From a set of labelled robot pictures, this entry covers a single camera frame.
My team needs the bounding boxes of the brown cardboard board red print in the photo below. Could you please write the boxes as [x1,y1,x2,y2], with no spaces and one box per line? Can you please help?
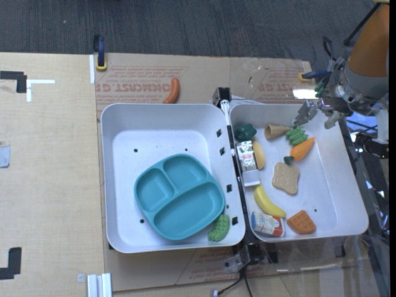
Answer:
[94,53,374,293]

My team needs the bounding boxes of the yellow bread roll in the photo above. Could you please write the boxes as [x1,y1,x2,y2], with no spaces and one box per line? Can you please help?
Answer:
[252,140,267,171]

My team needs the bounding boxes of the orange carrot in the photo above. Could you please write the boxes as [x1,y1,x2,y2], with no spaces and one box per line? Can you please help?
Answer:
[283,136,316,166]

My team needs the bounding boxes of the tall white printed carton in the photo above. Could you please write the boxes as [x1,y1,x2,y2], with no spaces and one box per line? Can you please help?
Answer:
[235,140,262,187]

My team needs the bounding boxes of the black block with thin wires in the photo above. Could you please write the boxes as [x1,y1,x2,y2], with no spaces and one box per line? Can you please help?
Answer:
[244,243,264,264]
[212,87,233,106]

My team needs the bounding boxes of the dark green broccoli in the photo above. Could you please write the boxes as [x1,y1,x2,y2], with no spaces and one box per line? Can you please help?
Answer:
[233,123,258,142]

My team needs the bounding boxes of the orange sausage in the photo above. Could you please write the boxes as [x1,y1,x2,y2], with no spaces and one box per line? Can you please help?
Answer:
[162,77,181,105]

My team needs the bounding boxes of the white plastic tray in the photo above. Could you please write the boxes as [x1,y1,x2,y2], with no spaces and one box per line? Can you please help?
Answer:
[229,103,370,244]
[100,103,246,254]

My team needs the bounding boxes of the white and orange carton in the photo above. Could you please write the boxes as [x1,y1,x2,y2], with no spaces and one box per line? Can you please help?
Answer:
[250,211,286,238]

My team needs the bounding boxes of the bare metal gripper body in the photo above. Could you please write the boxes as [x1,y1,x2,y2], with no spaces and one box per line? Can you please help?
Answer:
[316,84,372,118]

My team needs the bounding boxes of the black cylinder on white bracket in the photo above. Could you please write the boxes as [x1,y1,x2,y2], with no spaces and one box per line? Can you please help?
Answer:
[355,108,390,160]

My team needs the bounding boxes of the beige toast slice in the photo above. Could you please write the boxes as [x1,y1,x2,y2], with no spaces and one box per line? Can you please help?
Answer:
[271,161,301,196]

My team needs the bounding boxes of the light green grapes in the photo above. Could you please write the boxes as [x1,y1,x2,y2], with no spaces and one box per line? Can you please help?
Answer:
[207,213,231,243]

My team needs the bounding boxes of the orange waffle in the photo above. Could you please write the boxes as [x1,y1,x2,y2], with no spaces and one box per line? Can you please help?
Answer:
[286,209,317,236]

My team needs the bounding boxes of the tan ice cream cone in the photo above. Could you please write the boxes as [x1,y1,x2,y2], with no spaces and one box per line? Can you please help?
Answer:
[264,124,292,140]

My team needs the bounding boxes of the yellow banana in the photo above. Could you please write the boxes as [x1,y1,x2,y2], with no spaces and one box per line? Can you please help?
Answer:
[253,184,287,219]

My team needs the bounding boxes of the blue divided plate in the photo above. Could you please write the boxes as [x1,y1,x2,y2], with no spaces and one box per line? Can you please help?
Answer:
[133,153,226,242]

